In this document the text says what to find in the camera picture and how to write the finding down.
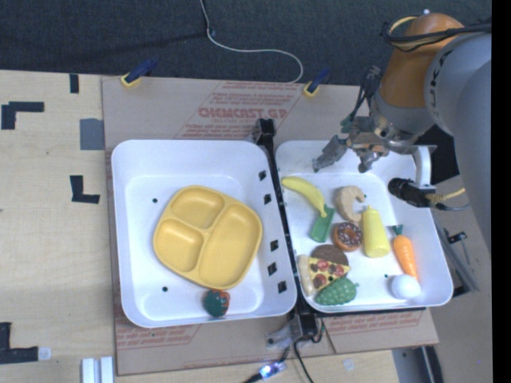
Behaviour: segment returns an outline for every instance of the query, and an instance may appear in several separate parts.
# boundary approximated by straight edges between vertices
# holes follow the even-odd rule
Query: cardboard
[[[259,118],[277,129],[275,148],[288,140],[329,140],[357,100],[358,87],[321,86],[310,98],[302,84],[144,77],[127,89],[119,77],[102,79],[109,228],[113,265],[117,374],[149,373],[278,359],[266,335],[287,316],[144,329],[124,316],[119,294],[110,156],[130,139],[250,140]],[[359,114],[367,113],[361,107]],[[326,337],[302,346],[320,356],[438,342],[430,312],[325,318]]]

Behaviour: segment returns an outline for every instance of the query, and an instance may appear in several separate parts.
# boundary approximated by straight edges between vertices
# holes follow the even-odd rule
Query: white ball
[[[421,294],[422,288],[414,277],[403,274],[396,275],[390,284],[392,294],[400,299],[412,299]]]

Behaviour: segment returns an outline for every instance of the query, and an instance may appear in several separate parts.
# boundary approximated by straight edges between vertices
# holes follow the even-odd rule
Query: blue and yellow clamp
[[[303,95],[308,98],[312,98],[319,91],[319,84],[324,82],[330,76],[330,68],[325,67],[321,71],[318,72],[316,78],[312,81],[308,82],[303,87]]]
[[[151,72],[156,68],[157,65],[158,61],[155,59],[149,59],[142,62],[139,66],[121,77],[122,85],[126,88],[132,88],[135,85],[138,85],[141,81],[141,77],[147,77],[151,75]]]

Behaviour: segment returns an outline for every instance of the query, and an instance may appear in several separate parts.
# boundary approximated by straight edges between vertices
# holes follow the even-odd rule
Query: orange carrot
[[[415,262],[414,246],[411,240],[402,234],[402,226],[394,226],[396,236],[392,242],[394,253],[401,264],[405,274],[411,275],[418,280],[417,264]]]

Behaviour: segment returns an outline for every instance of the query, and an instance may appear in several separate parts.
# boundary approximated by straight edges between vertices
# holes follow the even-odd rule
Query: brown toy patty
[[[336,224],[332,231],[334,244],[343,251],[355,251],[362,245],[362,230],[354,223]]]
[[[336,264],[350,265],[346,254],[332,244],[317,246],[314,250],[312,250],[311,257],[316,259],[326,259],[327,261]]]

